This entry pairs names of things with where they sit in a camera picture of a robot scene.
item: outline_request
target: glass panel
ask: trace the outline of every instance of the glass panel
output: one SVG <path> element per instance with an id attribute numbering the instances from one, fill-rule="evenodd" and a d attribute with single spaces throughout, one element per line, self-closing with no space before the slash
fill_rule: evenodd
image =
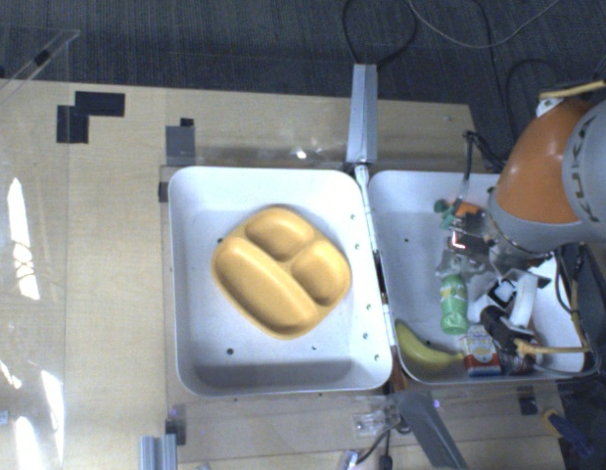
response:
<path id="1" fill-rule="evenodd" d="M 0 25 L 0 468 L 61 468 L 64 456 L 70 152 L 46 82 L 31 80 L 68 80 L 76 36 Z M 53 106 L 70 104 L 63 85 Z"/>

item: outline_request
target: white cable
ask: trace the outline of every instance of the white cable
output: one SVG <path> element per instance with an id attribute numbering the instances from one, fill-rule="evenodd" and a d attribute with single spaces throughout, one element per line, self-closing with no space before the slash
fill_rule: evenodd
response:
<path id="1" fill-rule="evenodd" d="M 462 42 L 461 40 L 457 40 L 456 38 L 453 38 L 450 35 L 447 35 L 446 33 L 444 33 L 443 31 L 441 31 L 439 28 L 435 27 L 433 24 L 431 24 L 429 21 L 427 21 L 415 8 L 415 6 L 413 5 L 413 1 L 412 0 L 407 0 L 407 3 L 409 4 L 409 7 L 411 8 L 411 11 L 413 12 L 414 16 L 420 21 L 422 22 L 422 24 L 425 24 L 426 26 L 428 26 L 432 31 L 434 31 L 435 33 L 437 33 L 438 35 L 442 36 L 443 38 L 445 38 L 446 40 L 451 41 L 452 43 L 456 44 L 456 45 L 460 45 L 461 47 L 466 47 L 468 49 L 479 49 L 479 50 L 483 50 L 483 49 L 490 49 L 492 47 L 497 47 L 498 45 L 502 45 L 503 43 L 508 42 L 509 40 L 511 40 L 514 36 L 516 36 L 518 33 L 520 33 L 520 31 L 522 31 L 525 27 L 527 27 L 529 24 L 531 24 L 533 21 L 541 18 L 544 14 L 546 14 L 548 11 L 550 11 L 555 5 L 557 5 L 561 0 L 554 0 L 551 4 L 549 4 L 546 8 L 542 9 L 541 11 L 539 11 L 535 16 L 533 16 L 532 18 L 530 18 L 528 21 L 525 21 L 524 23 L 522 23 L 520 26 L 518 26 L 509 36 L 506 36 L 505 38 L 503 38 L 502 40 L 499 40 L 497 42 L 493 42 L 493 43 L 489 43 L 487 45 L 474 45 L 471 43 L 466 43 L 466 42 Z"/>

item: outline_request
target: green object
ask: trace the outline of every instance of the green object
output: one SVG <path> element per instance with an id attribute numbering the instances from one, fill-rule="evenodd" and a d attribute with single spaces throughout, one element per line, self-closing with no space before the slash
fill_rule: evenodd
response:
<path id="1" fill-rule="evenodd" d="M 468 290 L 459 275 L 447 275 L 440 287 L 442 296 L 442 330 L 446 334 L 465 334 L 470 327 L 468 312 Z"/>

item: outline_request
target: metal bracket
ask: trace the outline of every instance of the metal bracket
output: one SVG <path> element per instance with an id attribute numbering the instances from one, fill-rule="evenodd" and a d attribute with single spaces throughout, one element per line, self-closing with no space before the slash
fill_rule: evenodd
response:
<path id="1" fill-rule="evenodd" d="M 176 470 L 176 436 L 144 436 L 139 441 L 139 470 Z"/>
<path id="2" fill-rule="evenodd" d="M 377 160 L 377 97 L 377 66 L 354 65 L 347 165 L 372 164 Z"/>

